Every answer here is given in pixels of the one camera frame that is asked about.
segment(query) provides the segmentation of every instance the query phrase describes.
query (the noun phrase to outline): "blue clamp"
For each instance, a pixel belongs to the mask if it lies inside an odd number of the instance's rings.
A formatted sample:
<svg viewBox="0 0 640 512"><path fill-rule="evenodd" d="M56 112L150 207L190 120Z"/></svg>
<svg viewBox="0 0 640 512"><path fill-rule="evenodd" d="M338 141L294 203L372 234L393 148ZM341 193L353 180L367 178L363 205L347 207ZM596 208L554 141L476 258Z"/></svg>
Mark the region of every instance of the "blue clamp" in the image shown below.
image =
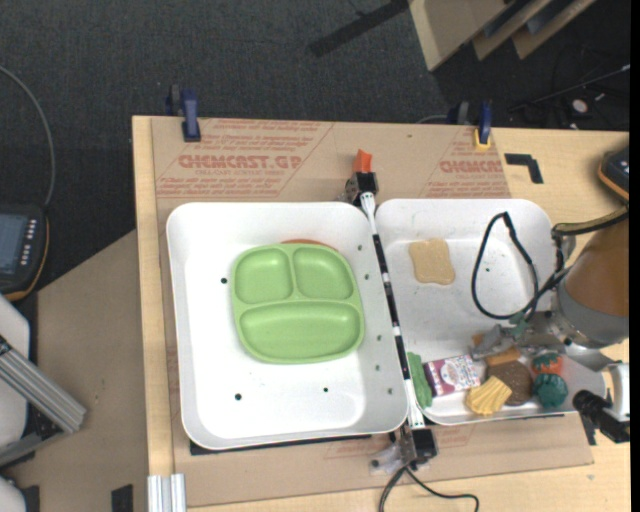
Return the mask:
<svg viewBox="0 0 640 512"><path fill-rule="evenodd" d="M180 89L172 85L165 100L168 115L184 116L182 137L185 142L200 142L200 125L198 124L198 99L193 89Z"/></svg>
<svg viewBox="0 0 640 512"><path fill-rule="evenodd" d="M489 134L491 133L491 105L483 101L480 108L480 121L474 132L474 141L478 149L485 150L491 147Z"/></svg>

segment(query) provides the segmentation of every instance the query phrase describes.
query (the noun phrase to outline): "yellow toy food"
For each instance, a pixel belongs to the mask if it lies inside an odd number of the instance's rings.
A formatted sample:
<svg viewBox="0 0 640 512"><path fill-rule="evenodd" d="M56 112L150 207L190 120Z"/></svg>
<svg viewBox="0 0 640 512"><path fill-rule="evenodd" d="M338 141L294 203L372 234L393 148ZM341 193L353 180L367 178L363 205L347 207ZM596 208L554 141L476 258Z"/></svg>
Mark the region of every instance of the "yellow toy food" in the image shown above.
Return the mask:
<svg viewBox="0 0 640 512"><path fill-rule="evenodd" d="M476 414L490 416L499 411L510 396L509 386L492 376L482 386L469 390L466 403Z"/></svg>

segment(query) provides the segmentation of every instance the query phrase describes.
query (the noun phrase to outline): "black cable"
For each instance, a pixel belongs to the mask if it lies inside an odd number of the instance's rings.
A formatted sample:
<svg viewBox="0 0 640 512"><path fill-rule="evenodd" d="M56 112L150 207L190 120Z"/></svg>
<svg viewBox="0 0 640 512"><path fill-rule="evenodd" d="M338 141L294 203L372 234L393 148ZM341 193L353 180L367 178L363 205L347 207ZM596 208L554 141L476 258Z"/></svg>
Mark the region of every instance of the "black cable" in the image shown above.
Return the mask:
<svg viewBox="0 0 640 512"><path fill-rule="evenodd" d="M442 494L440 492L434 491L431 487L427 486L424 482L421 482L420 479L413 474L413 471L411 471L409 468L406 468L406 473L413 479L413 481L415 483L417 483L420 487L422 487L424 490L430 492L431 494L433 494L434 496L437 496L438 498L444 498L447 500L458 500L461 498L464 499L471 499L473 501L475 501L476 505L474 507L474 512L478 512L478 510L480 510L480 500L478 499L478 497L475 494L469 494L469 493L465 493L465 494Z"/></svg>
<svg viewBox="0 0 640 512"><path fill-rule="evenodd" d="M411 479L415 483L417 483L420 487L422 487L425 491L433 494L434 496L437 496L438 498L443 498L443 499L447 499L447 500L471 499L471 500L473 500L475 502L475 507L473 509L474 512L478 512L478 510L480 510L480 500L474 494L468 494L468 493L466 493L466 494L442 494L440 492L437 492L437 491L433 490L431 487L427 486L424 482L421 482L420 479L413 473L413 471L411 471L411 469L409 469L409 466L405 466L405 467L400 468L391 477L391 479L389 480L387 485L384 487L384 489L382 491L382 495L380 496L380 502L378 504L378 512L384 512L384 504L387 501L387 498L389 497L389 494L391 494L391 491L393 490L395 485L398 483L400 478L402 478L402 475L404 473L409 475L409 477L411 477Z"/></svg>
<svg viewBox="0 0 640 512"><path fill-rule="evenodd" d="M562 281L568 273L568 268L562 268L561 270L558 270L551 274L551 276L549 276L549 279L547 279L547 281L540 287L538 294L533 297L523 308L523 311L531 311L531 313L527 315L527 320L529 320L531 316L533 316L533 313L535 313L540 298L549 290L553 290L556 286L558 286L558 284L560 284L560 281Z"/></svg>
<svg viewBox="0 0 640 512"><path fill-rule="evenodd" d="M615 59L615 61L617 62L619 60L622 61L624 59L624 62L628 62L629 61L628 54L618 53L618 52L612 53L612 52L597 50L585 43L566 44L560 49L560 51L558 52L554 60L552 70L551 70L551 77L550 77L550 82L551 82L550 89L549 89L550 92L541 98L529 99L519 104L511 105L507 109L508 112L515 112L519 110L525 123L530 125L536 125L540 128L547 127L549 125L549 120L553 115L553 117L555 118L555 122L558 126L562 128L567 127L566 119L563 118L563 115L562 115L563 113L566 113L567 107L558 101L562 97L562 92L569 92L566 88L560 91L560 87L558 86L559 70L560 69L564 70L564 68L567 67L566 65L564 66L561 65L563 60L567 60L565 58L567 51L577 52L577 55L571 60L571 62L578 64L580 67L580 69L578 70L580 73L580 76L576 80L577 84L574 84L573 86L569 87L570 90L585 88L585 84L588 82L591 82L593 80L595 80L596 82L599 82L600 80L605 80L609 76L613 76L622 71L629 70L629 69L625 69L628 66L627 64L627 66L622 66L622 68L619 70L616 70L610 73L604 73L603 76L600 76L598 78L595 78L595 79L589 78L589 77L593 77L595 73L598 72L598 70L603 69L607 64L607 62L610 60ZM584 66L582 64L587 57L591 58L592 60L595 59L596 65L592 67L590 70L585 72L583 69ZM614 123L612 123L609 119L607 119L607 117L603 115L602 111L596 108L595 105L593 110L600 116L600 118L602 118L602 120L610 128L614 127Z"/></svg>
<svg viewBox="0 0 640 512"><path fill-rule="evenodd" d="M554 91L551 92L549 94L547 94L546 96L543 96L541 98L537 98L535 100L530 100L527 103L543 103L547 100L551 100L554 98L557 98L559 96L562 96L563 94L567 93L567 92L571 92L571 91L575 91L577 89L581 89L583 87L586 87L587 85L596 83L596 82L600 82L601 80L605 80L607 78L610 78L612 76L616 76L620 73L624 73L626 71L629 71L631 69L631 64L625 64L624 66L620 67L619 69L616 69L615 71L611 71L609 73L606 73L602 76L596 77L596 78L592 78L590 80L587 80L585 82L581 82L579 84L575 84L575 85L571 85L569 87L566 87L560 91ZM515 110L519 110L520 108L522 108L524 104L520 104L520 105L516 105L515 107L510 107L510 109L508 109L509 112L514 112Z"/></svg>
<svg viewBox="0 0 640 512"><path fill-rule="evenodd" d="M603 217L593 219L587 222L562 222L556 224L551 229L551 236L554 239L561 239L565 236L584 235L601 229L613 226L618 222L622 222L629 218L629 203L624 204L616 211L608 213Z"/></svg>
<svg viewBox="0 0 640 512"><path fill-rule="evenodd" d="M529 267L529 270L531 272L531 280L533 282L533 297L531 298L531 300L527 303L527 305L525 305L519 311L515 311L507 315L499 315L499 314L495 314L495 313L491 313L490 311L487 311L482 306L482 304L480 304L480 300L478 299L478 294L476 290L478 270L480 269L480 263L482 263L482 256L484 255L487 242L489 241L489 235L491 234L491 230L493 229L494 224L500 219L503 220L505 226L507 227L511 241L515 245L516 249L522 256L524 261L527 263L527 266ZM511 217L509 216L508 212L498 213L489 221L489 224L487 225L487 229L485 230L484 236L482 237L482 243L480 244L480 249L478 250L478 256L476 257L476 262L473 267L473 274L471 275L471 297L473 298L474 304L480 310L480 312L482 312L482 314L484 314L485 316L488 316L489 318L493 318L495 320L509 320L510 318L512 318L514 315L518 313L524 313L526 315L526 319L528 320L535 313L538 299L540 297L538 273L536 272L535 266L533 264L533 261L531 260L531 257L529 256L529 253L527 253L527 250L520 243L520 240L518 240L515 227L513 225L513 222L511 221Z"/></svg>
<svg viewBox="0 0 640 512"><path fill-rule="evenodd" d="M33 95L33 93L29 90L29 88L20 80L16 75L14 75L7 68L0 66L0 72L4 73L11 80L13 80L16 84L20 86L20 88L29 96L29 99L33 102L38 114L40 115L40 119L42 120L42 125L44 126L44 131L47 134L47 142L49 143L49 155L51 158L51 174L49 179L49 190L47 191L47 195L45 196L45 200L43 203L43 209L47 209L49 203L51 202L51 197L53 196L53 189L55 187L56 182L56 155L53 149L53 137L51 136L51 130L49 128L49 123L47 122L47 118L38 103L38 100Z"/></svg>

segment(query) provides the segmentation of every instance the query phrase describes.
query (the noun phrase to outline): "black tape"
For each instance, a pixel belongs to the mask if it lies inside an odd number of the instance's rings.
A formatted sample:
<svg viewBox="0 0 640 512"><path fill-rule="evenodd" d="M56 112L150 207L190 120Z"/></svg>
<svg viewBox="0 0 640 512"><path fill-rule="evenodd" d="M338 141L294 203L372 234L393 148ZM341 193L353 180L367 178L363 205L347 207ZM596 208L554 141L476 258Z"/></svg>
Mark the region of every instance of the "black tape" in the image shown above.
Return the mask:
<svg viewBox="0 0 640 512"><path fill-rule="evenodd" d="M384 250L382 249L382 242L378 235L373 235L373 245L376 248L376 256L378 257L378 263L380 264L380 272L385 274L388 272L387 261L384 257Z"/></svg>
<svg viewBox="0 0 640 512"><path fill-rule="evenodd" d="M133 485L111 491L112 512L133 512Z"/></svg>
<svg viewBox="0 0 640 512"><path fill-rule="evenodd" d="M533 183L544 183L542 180L542 173L538 166L538 161L531 155L525 155L520 153L505 153L504 158L509 165L526 165L529 168L529 176Z"/></svg>
<svg viewBox="0 0 640 512"><path fill-rule="evenodd" d="M316 57L322 57L406 11L408 8L409 3L407 0L390 0L387 4L369 13L358 12L359 18L357 20L339 28L328 36L312 42L307 46L307 49Z"/></svg>

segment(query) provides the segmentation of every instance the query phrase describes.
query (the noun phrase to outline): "green divided plate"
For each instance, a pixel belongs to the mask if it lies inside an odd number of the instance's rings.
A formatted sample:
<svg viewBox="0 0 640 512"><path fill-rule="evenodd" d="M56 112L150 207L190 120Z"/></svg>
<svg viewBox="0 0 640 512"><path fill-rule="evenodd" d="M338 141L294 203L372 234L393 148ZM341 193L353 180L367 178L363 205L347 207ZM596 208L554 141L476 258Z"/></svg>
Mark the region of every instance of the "green divided plate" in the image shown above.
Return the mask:
<svg viewBox="0 0 640 512"><path fill-rule="evenodd" d="M360 292L347 260L316 244L274 244L241 254L233 315L245 348L269 363L346 356L364 336Z"/></svg>

